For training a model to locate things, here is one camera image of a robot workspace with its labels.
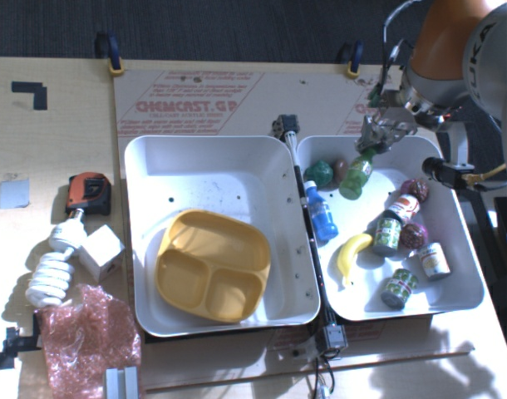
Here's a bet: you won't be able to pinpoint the purple grapes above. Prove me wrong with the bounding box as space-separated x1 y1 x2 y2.
399 221 430 250
400 178 431 204

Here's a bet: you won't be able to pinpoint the yellow divided plate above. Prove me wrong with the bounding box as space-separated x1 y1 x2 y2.
154 209 273 323

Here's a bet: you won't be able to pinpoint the thin black and white rod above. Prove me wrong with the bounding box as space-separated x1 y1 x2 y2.
283 130 336 330

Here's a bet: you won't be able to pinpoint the grey block with thin wires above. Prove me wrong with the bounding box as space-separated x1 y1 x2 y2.
314 323 349 360

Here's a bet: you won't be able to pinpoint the black block with thin wires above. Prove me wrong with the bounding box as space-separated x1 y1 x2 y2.
271 113 301 141

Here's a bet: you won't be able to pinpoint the green-labelled can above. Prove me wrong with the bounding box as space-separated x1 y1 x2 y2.
372 217 403 259
380 268 420 311

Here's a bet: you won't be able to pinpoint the brown cardboard board, red print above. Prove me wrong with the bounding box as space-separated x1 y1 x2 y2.
112 69 475 391

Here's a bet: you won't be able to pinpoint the red and white can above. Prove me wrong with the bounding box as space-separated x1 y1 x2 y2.
383 193 421 226

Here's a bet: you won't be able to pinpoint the orange and black tape measure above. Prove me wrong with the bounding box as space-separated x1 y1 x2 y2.
64 171 113 217

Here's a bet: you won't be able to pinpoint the white cube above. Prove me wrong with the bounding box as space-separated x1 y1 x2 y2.
77 223 126 284

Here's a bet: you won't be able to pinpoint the pink bubble wrap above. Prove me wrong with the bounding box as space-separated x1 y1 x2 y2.
34 283 144 399

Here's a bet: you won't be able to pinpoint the green broccoli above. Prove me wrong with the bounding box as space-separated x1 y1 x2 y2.
303 160 335 190

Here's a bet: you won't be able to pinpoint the yellow-labelled white can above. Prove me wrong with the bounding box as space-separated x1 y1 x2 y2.
416 241 452 282

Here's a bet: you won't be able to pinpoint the white plastic tray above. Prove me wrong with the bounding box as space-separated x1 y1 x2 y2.
123 134 322 338
295 134 486 323

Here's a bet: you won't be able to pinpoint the green plastic bottle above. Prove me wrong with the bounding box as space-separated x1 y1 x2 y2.
338 147 378 201

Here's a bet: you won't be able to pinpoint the black cylinder on white bracket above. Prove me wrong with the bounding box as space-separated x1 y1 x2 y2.
421 121 476 190

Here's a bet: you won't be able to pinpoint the white spiral light bulb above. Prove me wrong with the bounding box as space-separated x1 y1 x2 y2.
25 208 90 308

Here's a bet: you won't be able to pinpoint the brown egg-shaped toy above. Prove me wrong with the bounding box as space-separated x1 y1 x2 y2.
332 158 350 185

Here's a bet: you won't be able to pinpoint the yellow banana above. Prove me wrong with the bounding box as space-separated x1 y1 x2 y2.
336 233 374 288

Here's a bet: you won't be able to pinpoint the blue plastic bottle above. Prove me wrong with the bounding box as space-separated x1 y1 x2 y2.
303 180 340 242

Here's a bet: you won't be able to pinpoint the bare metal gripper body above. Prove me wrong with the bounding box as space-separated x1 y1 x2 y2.
370 91 447 140

